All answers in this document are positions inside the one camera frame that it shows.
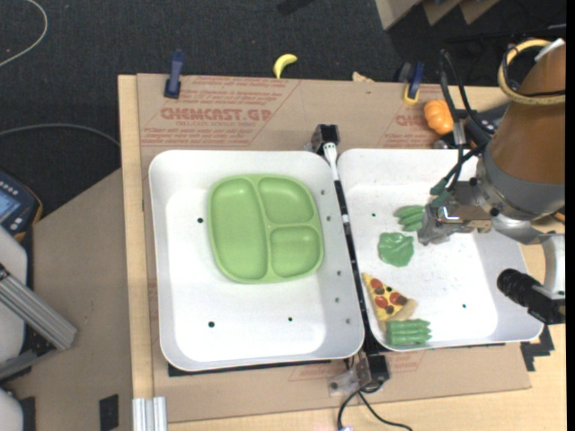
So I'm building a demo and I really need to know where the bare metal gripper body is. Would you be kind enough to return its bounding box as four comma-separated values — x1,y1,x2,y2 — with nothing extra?
442,177,557,246

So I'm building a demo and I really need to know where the green bean bundle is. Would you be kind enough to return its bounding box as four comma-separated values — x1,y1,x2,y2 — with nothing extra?
394,204,427,233

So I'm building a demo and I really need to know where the green lettuce leaf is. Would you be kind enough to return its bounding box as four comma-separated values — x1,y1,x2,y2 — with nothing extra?
376,231,416,268

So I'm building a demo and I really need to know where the white plastic tray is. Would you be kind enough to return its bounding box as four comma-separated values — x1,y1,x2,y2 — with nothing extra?
147,149,366,373
335,147,545,353

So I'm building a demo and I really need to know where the yellow pizza slice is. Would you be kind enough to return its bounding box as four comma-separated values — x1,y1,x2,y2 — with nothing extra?
361,271,419,328

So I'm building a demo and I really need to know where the thin black and white rod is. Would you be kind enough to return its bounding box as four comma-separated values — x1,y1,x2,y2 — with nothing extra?
323,144,375,355

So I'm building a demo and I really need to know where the orange pumpkin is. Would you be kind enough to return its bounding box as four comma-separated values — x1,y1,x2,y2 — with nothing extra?
422,99,456,136

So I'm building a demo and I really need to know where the green asparagus bundle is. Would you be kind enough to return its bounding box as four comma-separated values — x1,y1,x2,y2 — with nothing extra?
385,318,433,347

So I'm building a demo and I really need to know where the green divided plate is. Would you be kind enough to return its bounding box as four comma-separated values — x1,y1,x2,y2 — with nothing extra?
207,173,325,286

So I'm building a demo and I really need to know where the brown cardboard board red print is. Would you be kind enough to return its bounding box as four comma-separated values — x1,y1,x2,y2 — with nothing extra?
136,73,545,424

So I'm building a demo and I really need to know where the yellow banana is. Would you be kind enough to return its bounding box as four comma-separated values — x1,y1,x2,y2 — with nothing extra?
273,53,299,80

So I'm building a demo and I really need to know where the black cylinder on white bracket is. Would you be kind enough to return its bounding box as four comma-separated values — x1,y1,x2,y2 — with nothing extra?
496,233,566,327

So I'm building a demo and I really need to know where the black block with thin wires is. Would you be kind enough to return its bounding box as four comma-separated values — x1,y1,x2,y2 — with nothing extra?
308,123,341,153
327,351,392,397

